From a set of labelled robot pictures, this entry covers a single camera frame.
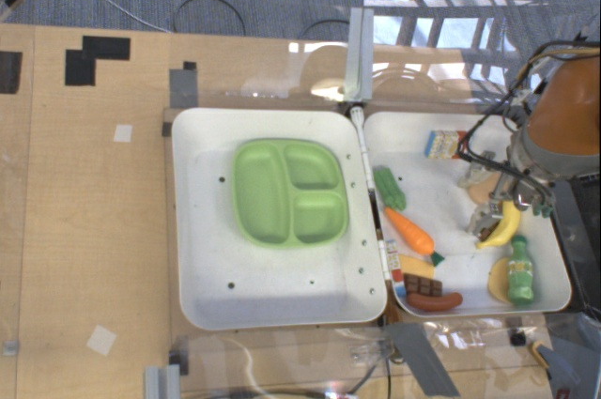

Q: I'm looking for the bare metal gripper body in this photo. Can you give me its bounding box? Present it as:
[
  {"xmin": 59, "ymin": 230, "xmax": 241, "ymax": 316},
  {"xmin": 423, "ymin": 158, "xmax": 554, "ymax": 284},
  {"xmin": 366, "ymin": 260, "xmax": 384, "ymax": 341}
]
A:
[{"xmin": 488, "ymin": 160, "xmax": 556, "ymax": 220}]

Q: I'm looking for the yellow banana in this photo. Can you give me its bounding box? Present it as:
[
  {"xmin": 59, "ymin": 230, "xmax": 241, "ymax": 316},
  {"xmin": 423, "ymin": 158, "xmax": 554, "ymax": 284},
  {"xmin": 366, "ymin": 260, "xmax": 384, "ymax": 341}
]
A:
[{"xmin": 475, "ymin": 198, "xmax": 523, "ymax": 250}]

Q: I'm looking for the peach oval toy food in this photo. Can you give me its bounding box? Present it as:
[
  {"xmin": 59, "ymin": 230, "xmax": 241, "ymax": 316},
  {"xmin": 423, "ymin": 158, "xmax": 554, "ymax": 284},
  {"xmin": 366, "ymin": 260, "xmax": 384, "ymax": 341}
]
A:
[{"xmin": 468, "ymin": 179, "xmax": 500, "ymax": 207}]

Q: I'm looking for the clear plastic bottle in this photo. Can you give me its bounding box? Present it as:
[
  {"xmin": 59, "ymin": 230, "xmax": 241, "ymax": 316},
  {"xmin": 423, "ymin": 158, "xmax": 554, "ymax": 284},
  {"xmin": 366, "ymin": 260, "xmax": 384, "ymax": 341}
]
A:
[{"xmin": 457, "ymin": 150, "xmax": 496, "ymax": 191}]

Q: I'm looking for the white plastic tray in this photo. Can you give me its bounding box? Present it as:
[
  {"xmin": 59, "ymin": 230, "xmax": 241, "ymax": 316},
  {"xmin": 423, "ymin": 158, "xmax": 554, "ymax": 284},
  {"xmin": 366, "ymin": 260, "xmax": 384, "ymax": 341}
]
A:
[
  {"xmin": 362, "ymin": 110, "xmax": 574, "ymax": 319},
  {"xmin": 170, "ymin": 107, "xmax": 389, "ymax": 332}
]

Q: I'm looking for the yellow round chip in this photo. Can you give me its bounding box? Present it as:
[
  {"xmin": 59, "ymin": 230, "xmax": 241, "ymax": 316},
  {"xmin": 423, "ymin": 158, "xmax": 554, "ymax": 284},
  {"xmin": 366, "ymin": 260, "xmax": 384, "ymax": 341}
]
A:
[{"xmin": 486, "ymin": 256, "xmax": 513, "ymax": 305}]

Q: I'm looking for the green bottle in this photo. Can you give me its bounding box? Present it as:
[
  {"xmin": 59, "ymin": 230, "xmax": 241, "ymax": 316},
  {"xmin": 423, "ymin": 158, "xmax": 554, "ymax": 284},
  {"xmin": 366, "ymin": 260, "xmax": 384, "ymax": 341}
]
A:
[{"xmin": 506, "ymin": 235, "xmax": 536, "ymax": 307}]

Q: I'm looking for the orange carrot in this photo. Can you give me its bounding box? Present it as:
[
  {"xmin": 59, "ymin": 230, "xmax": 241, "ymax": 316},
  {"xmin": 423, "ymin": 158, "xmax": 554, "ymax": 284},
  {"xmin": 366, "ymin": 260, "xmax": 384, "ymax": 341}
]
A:
[{"xmin": 383, "ymin": 206, "xmax": 447, "ymax": 268}]

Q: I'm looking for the yellow cheese slice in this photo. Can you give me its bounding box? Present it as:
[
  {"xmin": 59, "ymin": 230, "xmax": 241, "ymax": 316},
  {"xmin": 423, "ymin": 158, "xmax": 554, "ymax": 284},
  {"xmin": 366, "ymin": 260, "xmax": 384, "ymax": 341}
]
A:
[{"xmin": 397, "ymin": 253, "xmax": 436, "ymax": 281}]

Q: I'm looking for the colourful printed carton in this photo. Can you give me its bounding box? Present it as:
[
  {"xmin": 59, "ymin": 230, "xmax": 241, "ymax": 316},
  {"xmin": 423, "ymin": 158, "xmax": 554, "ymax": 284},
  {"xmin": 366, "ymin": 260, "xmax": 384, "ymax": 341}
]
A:
[{"xmin": 424, "ymin": 130, "xmax": 470, "ymax": 161}]

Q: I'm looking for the brown chocolate bar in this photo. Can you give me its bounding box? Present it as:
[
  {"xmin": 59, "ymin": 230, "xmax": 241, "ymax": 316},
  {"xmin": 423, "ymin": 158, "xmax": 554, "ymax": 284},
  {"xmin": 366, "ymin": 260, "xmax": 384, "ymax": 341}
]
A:
[{"xmin": 402, "ymin": 272, "xmax": 444, "ymax": 299}]

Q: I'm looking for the brown sausage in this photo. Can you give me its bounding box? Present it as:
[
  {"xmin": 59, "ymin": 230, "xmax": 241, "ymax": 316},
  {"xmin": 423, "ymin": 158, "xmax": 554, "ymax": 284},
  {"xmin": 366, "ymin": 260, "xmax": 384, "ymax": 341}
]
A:
[{"xmin": 405, "ymin": 291, "xmax": 464, "ymax": 314}]

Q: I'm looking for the white printed small carton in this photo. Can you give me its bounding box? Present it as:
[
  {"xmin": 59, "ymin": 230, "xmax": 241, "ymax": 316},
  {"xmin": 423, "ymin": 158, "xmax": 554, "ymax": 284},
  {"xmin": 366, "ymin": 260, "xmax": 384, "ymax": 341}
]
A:
[{"xmin": 384, "ymin": 238, "xmax": 408, "ymax": 298}]

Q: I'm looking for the thin black and white rod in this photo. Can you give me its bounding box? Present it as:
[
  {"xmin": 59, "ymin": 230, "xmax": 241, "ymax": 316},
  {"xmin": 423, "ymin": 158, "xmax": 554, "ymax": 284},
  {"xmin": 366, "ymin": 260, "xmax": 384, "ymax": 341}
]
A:
[{"xmin": 349, "ymin": 105, "xmax": 393, "ymax": 286}]

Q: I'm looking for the green divided plate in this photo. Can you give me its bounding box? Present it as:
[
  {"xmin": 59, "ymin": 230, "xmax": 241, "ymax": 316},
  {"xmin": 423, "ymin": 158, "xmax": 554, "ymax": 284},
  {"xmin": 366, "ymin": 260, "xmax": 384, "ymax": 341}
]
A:
[{"xmin": 230, "ymin": 137, "xmax": 351, "ymax": 250}]

